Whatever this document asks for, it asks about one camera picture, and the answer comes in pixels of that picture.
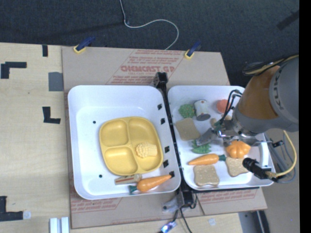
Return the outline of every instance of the blue clamp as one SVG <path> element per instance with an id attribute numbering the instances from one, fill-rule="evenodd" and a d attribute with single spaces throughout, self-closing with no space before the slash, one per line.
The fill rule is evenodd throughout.
<path id="1" fill-rule="evenodd" d="M 80 42 L 79 45 L 75 46 L 73 48 L 73 50 L 75 51 L 75 53 L 79 54 L 85 51 L 86 47 L 91 45 L 91 43 L 95 40 L 95 37 L 88 37 L 85 40 L 83 40 L 82 42 Z"/>
<path id="2" fill-rule="evenodd" d="M 194 55 L 194 51 L 198 51 L 201 48 L 201 41 L 197 41 L 192 48 L 190 48 L 188 51 L 185 52 L 185 58 L 191 59 Z"/>

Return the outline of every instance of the cardboard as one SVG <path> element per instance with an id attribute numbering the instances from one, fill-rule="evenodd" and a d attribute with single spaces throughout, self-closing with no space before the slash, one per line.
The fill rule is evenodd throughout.
<path id="1" fill-rule="evenodd" d="M 196 52 L 189 60 L 184 51 L 87 48 L 76 54 L 62 47 L 67 127 L 72 228 L 171 219 L 162 204 L 175 193 L 105 200 L 84 200 L 73 186 L 67 95 L 76 85 L 152 85 L 157 72 L 166 72 L 167 89 L 175 85 L 229 85 L 217 52 Z M 266 208 L 261 189 L 198 194 L 199 205 L 185 216 L 203 216 Z"/>

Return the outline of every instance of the yellow cable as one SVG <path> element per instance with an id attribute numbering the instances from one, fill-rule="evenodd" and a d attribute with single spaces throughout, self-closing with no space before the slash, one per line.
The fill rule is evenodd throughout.
<path id="1" fill-rule="evenodd" d="M 296 149 L 295 149 L 295 146 L 293 145 L 293 142 L 292 140 L 290 139 L 290 137 L 288 136 L 287 132 L 286 131 L 283 131 L 287 140 L 289 141 L 291 147 L 292 147 L 292 150 L 293 150 L 293 153 L 294 153 L 294 162 L 292 164 L 292 166 L 287 169 L 286 171 L 284 172 L 281 172 L 281 173 L 273 173 L 273 172 L 270 172 L 270 171 L 267 171 L 266 174 L 270 177 L 270 178 L 276 178 L 276 177 L 279 177 L 279 176 L 282 176 L 282 175 L 285 175 L 285 174 L 288 174 L 290 171 L 293 170 L 293 168 L 295 167 L 296 165 L 296 162 L 297 162 L 297 153 L 296 153 Z"/>

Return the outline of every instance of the yellow divided plate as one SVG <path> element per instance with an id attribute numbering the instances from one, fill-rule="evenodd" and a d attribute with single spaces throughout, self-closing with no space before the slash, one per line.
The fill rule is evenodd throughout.
<path id="1" fill-rule="evenodd" d="M 122 117 L 105 122 L 99 131 L 102 155 L 108 169 L 117 175 L 147 173 L 163 162 L 163 152 L 153 124 L 143 117 Z M 141 158 L 136 154 L 139 143 L 157 146 L 157 155 Z"/>

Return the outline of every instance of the white cable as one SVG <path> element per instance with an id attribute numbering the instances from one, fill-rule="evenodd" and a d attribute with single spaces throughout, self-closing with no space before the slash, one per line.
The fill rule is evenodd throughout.
<path id="1" fill-rule="evenodd" d="M 178 38 L 179 38 L 179 30 L 178 30 L 178 27 L 177 27 L 174 23 L 172 23 L 171 21 L 168 21 L 168 20 L 166 20 L 166 19 L 157 19 L 157 20 L 153 20 L 153 21 L 150 21 L 150 22 L 148 22 L 148 23 L 146 23 L 146 24 L 143 24 L 143 25 L 140 25 L 140 26 L 130 26 L 130 25 L 128 25 L 128 24 L 126 23 L 126 16 L 125 16 L 125 11 L 124 11 L 124 8 L 123 8 L 122 0 L 119 0 L 119 2 L 120 2 L 120 6 L 121 6 L 121 9 L 122 9 L 122 13 L 123 13 L 123 18 L 124 18 L 123 21 L 124 21 L 124 24 L 125 24 L 126 27 L 131 28 L 131 29 L 138 29 L 138 28 L 145 27 L 145 26 L 147 26 L 147 25 L 149 25 L 149 24 L 151 24 L 151 23 L 157 22 L 157 21 L 165 21 L 165 22 L 168 22 L 168 23 L 172 24 L 172 25 L 176 28 L 176 30 L 177 30 L 176 39 L 175 39 L 175 40 L 173 41 L 173 43 L 171 43 L 167 48 L 165 48 L 165 50 L 168 50 L 168 49 L 169 49 L 172 45 L 174 45 L 175 42 L 178 40 Z"/>

